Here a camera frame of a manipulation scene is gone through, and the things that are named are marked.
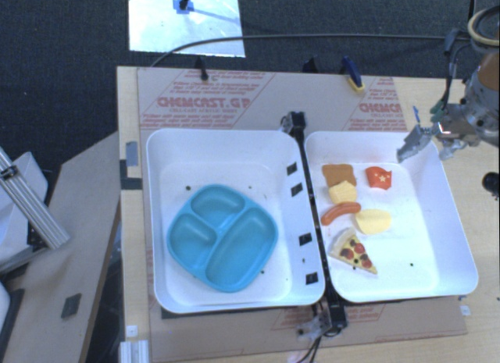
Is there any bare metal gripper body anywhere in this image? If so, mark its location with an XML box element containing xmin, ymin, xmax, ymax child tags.
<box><xmin>436</xmin><ymin>70</ymin><xmax>500</xmax><ymax>148</ymax></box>

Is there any red wedge with yellow stars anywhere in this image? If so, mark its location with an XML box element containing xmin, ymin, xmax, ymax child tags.
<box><xmin>365</xmin><ymin>165</ymin><xmax>393</xmax><ymax>190</ymax></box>

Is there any brown toast slice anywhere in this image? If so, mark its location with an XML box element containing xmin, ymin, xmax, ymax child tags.
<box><xmin>321</xmin><ymin>163</ymin><xmax>358</xmax><ymax>189</ymax></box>

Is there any yellow cheese chunk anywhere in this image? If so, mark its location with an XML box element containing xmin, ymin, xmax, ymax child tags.
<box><xmin>327</xmin><ymin>180</ymin><xmax>359</xmax><ymax>205</ymax></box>

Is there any pale yellow potato chip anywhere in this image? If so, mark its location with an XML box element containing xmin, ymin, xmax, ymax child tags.
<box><xmin>354</xmin><ymin>208</ymin><xmax>393</xmax><ymax>236</ymax></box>

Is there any orange red sausage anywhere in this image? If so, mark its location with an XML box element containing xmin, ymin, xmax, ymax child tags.
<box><xmin>320</xmin><ymin>201</ymin><xmax>363</xmax><ymax>226</ymax></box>

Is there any white plastic tray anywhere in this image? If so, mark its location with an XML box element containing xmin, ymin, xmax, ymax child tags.
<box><xmin>304</xmin><ymin>130</ymin><xmax>480</xmax><ymax>304</ymax></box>
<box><xmin>145</xmin><ymin>127</ymin><xmax>327</xmax><ymax>315</ymax></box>

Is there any thin black rod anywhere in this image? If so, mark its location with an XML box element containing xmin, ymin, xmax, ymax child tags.
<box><xmin>295</xmin><ymin>126</ymin><xmax>338</xmax><ymax>308</ymax></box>

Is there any pizza slice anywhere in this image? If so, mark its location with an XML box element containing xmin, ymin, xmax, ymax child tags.
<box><xmin>328</xmin><ymin>226</ymin><xmax>379</xmax><ymax>276</ymax></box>

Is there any brown cardboard board red print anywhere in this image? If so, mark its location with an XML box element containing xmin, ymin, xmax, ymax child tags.
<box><xmin>136</xmin><ymin>67</ymin><xmax>469</xmax><ymax>355</ymax></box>

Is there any blue divided plate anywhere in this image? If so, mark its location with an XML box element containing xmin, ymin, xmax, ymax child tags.
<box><xmin>166</xmin><ymin>183</ymin><xmax>280</xmax><ymax>294</ymax></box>

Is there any black cylinder on white bracket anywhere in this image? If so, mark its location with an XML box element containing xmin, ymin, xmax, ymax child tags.
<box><xmin>481</xmin><ymin>171</ymin><xmax>500</xmax><ymax>199</ymax></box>

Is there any black block with thin wires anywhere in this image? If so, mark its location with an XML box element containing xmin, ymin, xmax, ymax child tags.
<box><xmin>280</xmin><ymin>110</ymin><xmax>308</xmax><ymax>134</ymax></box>
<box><xmin>320</xmin><ymin>300</ymin><xmax>349</xmax><ymax>338</ymax></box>

